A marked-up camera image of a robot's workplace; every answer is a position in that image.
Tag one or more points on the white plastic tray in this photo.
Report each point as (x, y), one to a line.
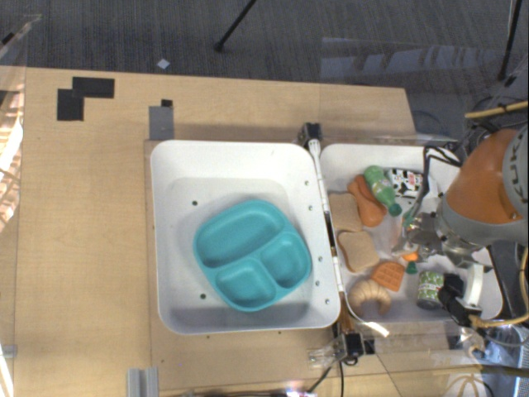
(177, 238)
(413, 155)

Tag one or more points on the tan toy bread slice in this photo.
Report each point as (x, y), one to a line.
(358, 251)
(344, 213)

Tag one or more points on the green plastic bottle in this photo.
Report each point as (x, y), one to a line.
(379, 186)

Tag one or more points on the orange toy waffle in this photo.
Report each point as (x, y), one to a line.
(388, 276)

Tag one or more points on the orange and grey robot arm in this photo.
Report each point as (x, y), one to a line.
(479, 188)

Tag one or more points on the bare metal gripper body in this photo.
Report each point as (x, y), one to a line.
(450, 242)

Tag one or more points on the small orange toy carrot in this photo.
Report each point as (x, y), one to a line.
(411, 258)

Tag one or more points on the beige toy croissant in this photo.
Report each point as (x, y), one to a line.
(368, 293)

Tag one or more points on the teal divided plate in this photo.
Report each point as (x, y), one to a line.
(248, 254)

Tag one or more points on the green and white can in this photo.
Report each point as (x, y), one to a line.
(429, 290)

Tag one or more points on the black cylinder on white bracket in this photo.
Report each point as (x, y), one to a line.
(454, 299)

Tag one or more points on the black and white carton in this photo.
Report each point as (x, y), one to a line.
(407, 179)

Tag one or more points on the thin black and white rod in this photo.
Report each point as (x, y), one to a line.
(321, 188)

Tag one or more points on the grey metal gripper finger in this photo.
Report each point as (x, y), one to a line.
(403, 244)
(427, 251)

